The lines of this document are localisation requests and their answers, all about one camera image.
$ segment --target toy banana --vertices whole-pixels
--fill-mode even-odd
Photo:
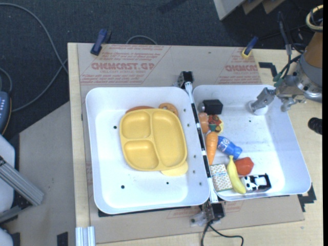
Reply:
[[[238,192],[240,194],[245,194],[246,193],[246,188],[245,186],[241,183],[241,180],[238,176],[237,168],[236,165],[233,161],[233,156],[229,156],[229,163],[227,165],[227,172],[228,176],[230,178],[232,188],[234,189],[235,192]]]

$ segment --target white tray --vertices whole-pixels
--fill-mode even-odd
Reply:
[[[187,146],[187,173],[165,176],[131,168],[125,161],[119,122],[136,106],[172,103],[179,112]],[[86,97],[94,199],[107,214],[186,207],[209,197],[206,170],[187,93],[176,87],[95,88]]]
[[[248,103],[256,100],[264,87],[269,85],[203,85],[193,91],[195,105],[203,100],[218,99],[223,104],[223,132],[220,134],[243,152],[239,158],[250,157],[254,162],[251,175],[267,173],[272,188],[266,192],[240,195],[232,190],[217,195],[228,201],[302,194],[311,187],[311,178],[301,153],[294,129],[287,112],[282,112],[281,100],[275,98],[265,115],[256,116]],[[213,164],[227,163],[228,157],[216,152]]]
[[[254,162],[252,175],[269,175],[272,188],[266,192],[240,195],[223,191],[217,195],[234,201],[268,196],[302,194],[311,179],[301,154],[288,113],[281,112],[275,99],[263,116],[253,115],[249,101],[267,85],[204,85],[194,89],[197,107],[206,99],[223,103],[220,118],[222,136],[243,149],[239,156]],[[187,143],[186,175],[167,177],[160,172],[134,170],[126,163],[120,144],[119,122],[125,112],[136,106],[169,102],[179,111]],[[86,97],[94,199],[107,214],[187,207],[203,204],[209,186],[203,163],[195,120],[187,93],[177,87],[95,88]],[[228,156],[216,152],[213,164],[228,162]]]

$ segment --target orange toy food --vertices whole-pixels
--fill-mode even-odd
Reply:
[[[167,109],[172,111],[174,114],[176,114],[177,116],[179,116],[178,110],[176,109],[176,107],[171,104],[171,103],[162,103],[159,105],[158,107],[159,109]]]
[[[139,109],[153,109],[153,107],[149,107],[149,106],[138,106],[138,107],[130,108],[125,113],[131,112],[131,111],[135,111],[135,110],[139,110]]]
[[[250,157],[239,158],[235,160],[235,165],[239,175],[246,176],[250,174],[253,169],[254,163]]]
[[[202,133],[203,134],[207,133],[208,130],[210,130],[210,128],[209,128],[209,119],[207,117],[207,113],[200,112],[198,114],[198,118],[199,118],[199,123],[200,123]]]
[[[205,145],[206,145],[207,159],[209,160],[210,165],[212,165],[213,163],[218,142],[219,142],[218,136],[214,131],[211,131],[209,134],[206,135]]]

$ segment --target red object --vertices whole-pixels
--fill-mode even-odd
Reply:
[[[250,174],[253,169],[254,163],[250,157],[240,158],[235,160],[235,165],[239,175],[246,176]]]

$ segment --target toy carrot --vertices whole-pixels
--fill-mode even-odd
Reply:
[[[206,135],[205,145],[206,145],[207,159],[209,160],[209,165],[212,165],[213,163],[218,141],[219,141],[218,136],[214,131],[211,131],[209,134]]]

